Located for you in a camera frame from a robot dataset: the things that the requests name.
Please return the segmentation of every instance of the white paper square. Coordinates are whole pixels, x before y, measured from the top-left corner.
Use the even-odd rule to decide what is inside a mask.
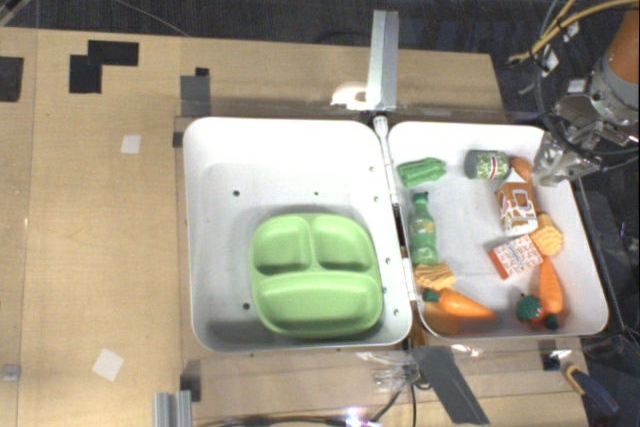
[[[141,135],[125,135],[122,139],[122,148],[120,153],[136,154],[140,153]]]
[[[118,372],[124,363],[124,358],[118,356],[109,349],[102,349],[93,365],[93,371],[101,377],[113,382],[118,377]]]

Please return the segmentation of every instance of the toy carrot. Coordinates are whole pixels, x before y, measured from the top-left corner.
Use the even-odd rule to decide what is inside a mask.
[[[558,275],[548,256],[543,256],[542,263],[540,264],[538,295],[540,296],[544,313],[547,315],[545,326],[550,329],[557,328],[557,314],[562,311],[564,301],[560,280],[558,280]]]
[[[439,292],[427,289],[423,298],[425,301],[437,302],[443,311],[458,318],[470,320],[493,320],[496,318],[495,312],[489,308],[450,288],[444,288]]]

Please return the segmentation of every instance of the green divided plate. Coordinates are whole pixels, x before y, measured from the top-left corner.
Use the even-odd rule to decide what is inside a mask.
[[[369,234],[330,214],[261,223],[251,239],[251,286],[264,325],[296,338],[344,338],[382,314],[382,283]]]

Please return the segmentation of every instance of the orange carrot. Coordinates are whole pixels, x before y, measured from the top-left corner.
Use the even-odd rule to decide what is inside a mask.
[[[440,297],[438,305],[442,310],[451,315],[464,319],[493,320],[496,318],[495,312],[468,297],[445,288],[438,292]]]
[[[551,260],[548,256],[543,256],[542,263],[540,264],[538,294],[545,314],[557,314],[562,311],[562,287],[560,286],[558,275],[553,265],[551,265]]]

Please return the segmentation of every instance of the wooden table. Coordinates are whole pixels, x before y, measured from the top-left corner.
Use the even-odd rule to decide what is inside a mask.
[[[70,94],[69,56],[86,54],[89,39],[138,42],[139,65],[105,66],[102,94]],[[369,51],[3,28],[0,56],[25,59],[20,101],[0,103],[0,365],[22,368],[18,382],[0,381],[0,425],[150,426],[154,393],[178,389],[190,333],[180,311],[185,287],[172,147],[180,76],[209,68],[214,104],[227,98],[245,106],[327,105],[338,85],[366,81]],[[502,108],[490,59],[476,54],[401,51],[398,99]],[[121,153],[125,135],[141,136],[139,154]],[[578,340],[558,347],[584,366]],[[124,358],[113,382],[92,372],[103,348]],[[479,349],[495,357],[469,360],[466,375],[494,425],[586,425],[578,395],[558,372],[542,371],[535,342]],[[248,382],[241,378],[248,356],[204,356],[213,378]],[[292,361],[312,368],[316,357]],[[288,394],[293,409],[282,411],[316,413],[344,393],[338,387],[318,401],[296,396],[301,370],[294,364],[285,375],[277,362],[264,361],[253,380],[261,386],[254,407]],[[366,387],[371,396],[370,376],[363,384],[340,370],[325,377]],[[226,389],[219,404],[234,396],[232,386]],[[418,398],[419,425],[451,424],[433,392]],[[407,397],[399,404],[385,425],[410,425]],[[216,407],[194,404],[194,411],[204,418]]]

